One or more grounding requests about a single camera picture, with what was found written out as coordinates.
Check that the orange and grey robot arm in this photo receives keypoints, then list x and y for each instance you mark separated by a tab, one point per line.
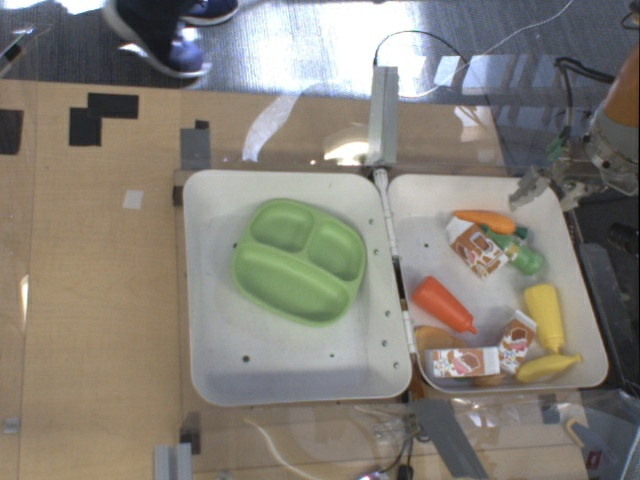
625	98

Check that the white plastic tray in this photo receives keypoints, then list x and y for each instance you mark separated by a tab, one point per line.
500	298
300	368

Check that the green divided plate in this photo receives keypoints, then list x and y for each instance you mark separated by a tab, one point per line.
295	268

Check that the green bottle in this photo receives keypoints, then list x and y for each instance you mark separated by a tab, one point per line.
525	260

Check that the brown biscuit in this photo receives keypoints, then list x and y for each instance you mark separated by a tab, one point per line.
491	380

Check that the thin black and white rod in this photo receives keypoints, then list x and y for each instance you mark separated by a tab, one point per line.
389	223

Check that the brown and white carton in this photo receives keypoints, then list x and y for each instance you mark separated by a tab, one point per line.
516	343
462	362
475	250

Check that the pale wood board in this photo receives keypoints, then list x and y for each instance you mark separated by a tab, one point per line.
100	268

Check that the yellow bottle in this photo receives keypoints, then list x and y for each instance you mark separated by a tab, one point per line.
545	313

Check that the person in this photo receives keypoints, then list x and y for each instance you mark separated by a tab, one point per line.
150	13

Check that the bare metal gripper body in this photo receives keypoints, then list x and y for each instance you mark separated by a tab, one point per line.
612	165

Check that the orange carrot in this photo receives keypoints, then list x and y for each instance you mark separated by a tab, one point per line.
485	220

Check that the tan round bread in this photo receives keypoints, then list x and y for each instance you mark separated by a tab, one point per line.
435	338

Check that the orange bottle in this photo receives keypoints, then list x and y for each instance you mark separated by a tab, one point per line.
442	305

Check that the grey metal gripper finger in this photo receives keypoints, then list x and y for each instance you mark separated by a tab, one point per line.
573	195
529	188

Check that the yellow banana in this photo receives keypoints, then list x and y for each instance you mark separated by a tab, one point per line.
545	367

